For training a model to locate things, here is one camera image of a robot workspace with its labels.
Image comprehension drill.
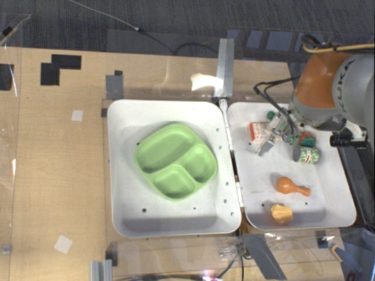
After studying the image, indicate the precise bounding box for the white plastic tray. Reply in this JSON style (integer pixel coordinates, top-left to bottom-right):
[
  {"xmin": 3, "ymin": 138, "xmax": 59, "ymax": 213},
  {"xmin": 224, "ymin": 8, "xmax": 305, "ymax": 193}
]
[
  {"xmin": 106, "ymin": 99, "xmax": 243, "ymax": 239},
  {"xmin": 227, "ymin": 101, "xmax": 358, "ymax": 232}
]

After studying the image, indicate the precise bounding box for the red and white carton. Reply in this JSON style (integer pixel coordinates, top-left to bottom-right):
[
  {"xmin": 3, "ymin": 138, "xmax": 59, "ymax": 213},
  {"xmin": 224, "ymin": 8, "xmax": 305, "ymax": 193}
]
[{"xmin": 249, "ymin": 122, "xmax": 272, "ymax": 143}]

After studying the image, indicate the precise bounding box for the green pea can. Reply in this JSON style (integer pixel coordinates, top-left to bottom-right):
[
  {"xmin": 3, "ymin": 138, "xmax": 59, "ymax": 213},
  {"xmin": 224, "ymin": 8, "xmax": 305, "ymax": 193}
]
[{"xmin": 292, "ymin": 146, "xmax": 321, "ymax": 166}]

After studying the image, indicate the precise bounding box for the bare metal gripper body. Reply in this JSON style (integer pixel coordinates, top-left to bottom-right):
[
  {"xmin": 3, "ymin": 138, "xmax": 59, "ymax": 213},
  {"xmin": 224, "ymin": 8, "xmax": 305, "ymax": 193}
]
[{"xmin": 268, "ymin": 114, "xmax": 295, "ymax": 142}]

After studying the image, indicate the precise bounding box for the green divided plate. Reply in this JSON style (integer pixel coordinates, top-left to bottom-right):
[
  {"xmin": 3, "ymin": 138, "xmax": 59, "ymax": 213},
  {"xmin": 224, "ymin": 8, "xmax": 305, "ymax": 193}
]
[{"xmin": 134, "ymin": 122, "xmax": 219, "ymax": 201}]

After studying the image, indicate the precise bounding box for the thin black and white rod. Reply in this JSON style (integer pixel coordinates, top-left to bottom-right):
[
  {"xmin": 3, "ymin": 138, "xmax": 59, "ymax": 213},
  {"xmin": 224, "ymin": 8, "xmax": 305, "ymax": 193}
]
[{"xmin": 219, "ymin": 98, "xmax": 244, "ymax": 208}]

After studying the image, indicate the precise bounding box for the orange chicken drumstick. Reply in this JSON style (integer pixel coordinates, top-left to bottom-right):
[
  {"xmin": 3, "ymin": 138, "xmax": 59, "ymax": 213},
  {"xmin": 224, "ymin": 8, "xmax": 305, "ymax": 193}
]
[{"xmin": 276, "ymin": 176, "xmax": 311, "ymax": 197}]

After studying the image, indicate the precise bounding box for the black cylinder on white bracket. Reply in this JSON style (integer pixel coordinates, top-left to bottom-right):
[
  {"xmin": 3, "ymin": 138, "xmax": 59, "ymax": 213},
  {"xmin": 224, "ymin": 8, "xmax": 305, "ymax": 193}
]
[{"xmin": 329, "ymin": 121, "xmax": 369, "ymax": 148}]

